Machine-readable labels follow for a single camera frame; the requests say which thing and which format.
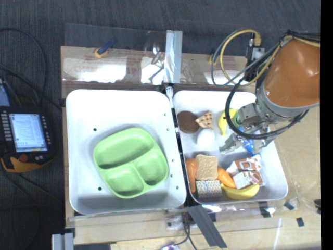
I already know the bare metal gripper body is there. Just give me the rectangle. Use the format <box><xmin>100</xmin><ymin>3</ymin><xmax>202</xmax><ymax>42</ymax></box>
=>
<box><xmin>234</xmin><ymin>102</ymin><xmax>273</xmax><ymax>141</ymax></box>

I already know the blue and green bottle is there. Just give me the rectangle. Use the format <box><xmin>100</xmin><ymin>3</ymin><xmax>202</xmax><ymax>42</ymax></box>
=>
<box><xmin>232</xmin><ymin>115</ymin><xmax>255</xmax><ymax>155</ymax></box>

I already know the yellow banana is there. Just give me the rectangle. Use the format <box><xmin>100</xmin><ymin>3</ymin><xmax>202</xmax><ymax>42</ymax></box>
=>
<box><xmin>220</xmin><ymin>183</ymin><xmax>260</xmax><ymax>201</ymax></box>
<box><xmin>217</xmin><ymin>108</ymin><xmax>239</xmax><ymax>136</ymax></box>

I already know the white egg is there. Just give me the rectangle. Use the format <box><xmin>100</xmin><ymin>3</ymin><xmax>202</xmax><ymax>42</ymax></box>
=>
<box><xmin>197</xmin><ymin>128</ymin><xmax>216</xmax><ymax>146</ymax></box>

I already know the brown and white carton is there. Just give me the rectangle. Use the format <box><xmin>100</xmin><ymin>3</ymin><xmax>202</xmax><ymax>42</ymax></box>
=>
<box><xmin>232</xmin><ymin>170</ymin><xmax>265</xmax><ymax>190</ymax></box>
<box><xmin>226</xmin><ymin>154</ymin><xmax>262</xmax><ymax>177</ymax></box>

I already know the tan bread slice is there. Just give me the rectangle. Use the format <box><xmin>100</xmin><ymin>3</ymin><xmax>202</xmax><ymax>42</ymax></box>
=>
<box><xmin>195</xmin><ymin>154</ymin><xmax>219</xmax><ymax>181</ymax></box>

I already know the pizza slice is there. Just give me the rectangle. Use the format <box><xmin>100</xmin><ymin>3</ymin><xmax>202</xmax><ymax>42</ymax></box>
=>
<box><xmin>195</xmin><ymin>110</ymin><xmax>214</xmax><ymax>130</ymax></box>

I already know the orange carrot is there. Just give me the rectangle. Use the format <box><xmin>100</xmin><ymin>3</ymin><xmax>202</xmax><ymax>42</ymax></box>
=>
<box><xmin>217</xmin><ymin>167</ymin><xmax>237</xmax><ymax>189</ymax></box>

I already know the white plastic tray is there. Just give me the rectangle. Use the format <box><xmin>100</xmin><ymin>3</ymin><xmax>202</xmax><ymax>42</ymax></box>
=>
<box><xmin>173</xmin><ymin>90</ymin><xmax>289</xmax><ymax>205</ymax></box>
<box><xmin>65</xmin><ymin>89</ymin><xmax>187</xmax><ymax>215</ymax></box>

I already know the orange sausage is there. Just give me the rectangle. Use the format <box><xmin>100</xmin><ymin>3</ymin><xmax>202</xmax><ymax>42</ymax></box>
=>
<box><xmin>185</xmin><ymin>157</ymin><xmax>198</xmax><ymax>194</ymax></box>

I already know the brown round biscuit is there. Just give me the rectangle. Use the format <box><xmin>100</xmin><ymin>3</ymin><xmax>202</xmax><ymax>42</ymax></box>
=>
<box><xmin>176</xmin><ymin>110</ymin><xmax>200</xmax><ymax>134</ymax></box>

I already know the green divided plate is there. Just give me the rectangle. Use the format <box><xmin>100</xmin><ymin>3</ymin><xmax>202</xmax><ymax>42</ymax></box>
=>
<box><xmin>93</xmin><ymin>127</ymin><xmax>170</xmax><ymax>199</ymax></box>

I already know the black cylinder on white bracket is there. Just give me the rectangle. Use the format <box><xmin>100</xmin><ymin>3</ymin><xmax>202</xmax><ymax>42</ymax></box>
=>
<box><xmin>244</xmin><ymin>32</ymin><xmax>266</xmax><ymax>82</ymax></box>

